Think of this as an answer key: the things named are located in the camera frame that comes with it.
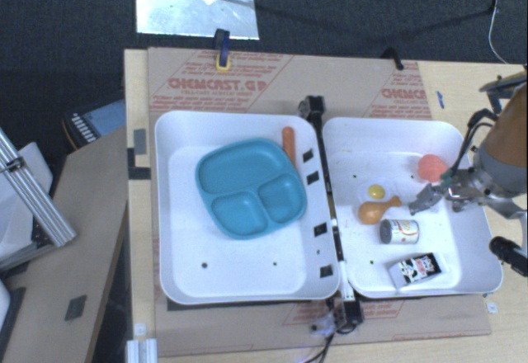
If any pink round toy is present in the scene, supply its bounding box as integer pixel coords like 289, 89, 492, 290
417, 153, 450, 183

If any white small can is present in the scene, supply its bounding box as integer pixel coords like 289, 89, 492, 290
379, 219, 421, 246

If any white and yellow fried egg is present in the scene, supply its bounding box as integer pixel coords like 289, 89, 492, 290
356, 181, 398, 205

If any white plastic tray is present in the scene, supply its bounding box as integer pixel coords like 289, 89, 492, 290
321, 116, 505, 299
154, 110, 342, 306

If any orange toy chicken drumstick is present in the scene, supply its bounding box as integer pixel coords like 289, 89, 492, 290
357, 195, 403, 226

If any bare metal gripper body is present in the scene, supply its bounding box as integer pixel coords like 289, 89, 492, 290
443, 169, 528, 219

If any black and white carton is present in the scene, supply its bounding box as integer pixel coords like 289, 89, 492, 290
386, 252, 451, 290

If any brown cardboard board red print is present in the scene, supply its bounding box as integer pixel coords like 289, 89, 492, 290
147, 46, 493, 358

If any thin black and white rod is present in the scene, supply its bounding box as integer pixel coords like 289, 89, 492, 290
312, 113, 355, 299

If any orange toy sausage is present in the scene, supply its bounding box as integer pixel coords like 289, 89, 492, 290
281, 126, 298, 169

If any black cylinder on white bracket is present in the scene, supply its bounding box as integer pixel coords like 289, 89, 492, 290
488, 236, 528, 271

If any blue divided plate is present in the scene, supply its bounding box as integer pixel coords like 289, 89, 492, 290
195, 137, 309, 241

